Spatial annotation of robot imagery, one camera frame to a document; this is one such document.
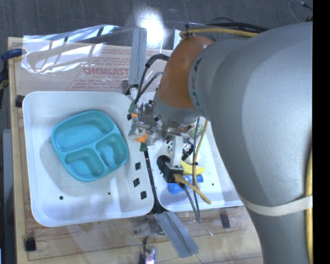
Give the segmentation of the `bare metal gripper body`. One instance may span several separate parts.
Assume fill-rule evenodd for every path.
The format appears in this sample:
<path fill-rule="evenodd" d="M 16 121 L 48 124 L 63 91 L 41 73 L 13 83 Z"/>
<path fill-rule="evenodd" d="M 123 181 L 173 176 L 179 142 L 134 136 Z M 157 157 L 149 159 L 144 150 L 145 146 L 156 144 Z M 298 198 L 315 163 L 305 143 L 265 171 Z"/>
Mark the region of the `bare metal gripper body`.
<path fill-rule="evenodd" d="M 192 108 L 172 107 L 162 102 L 144 102 L 137 109 L 136 125 L 145 131 L 146 144 L 171 141 L 175 136 L 188 137 L 194 128 Z"/>

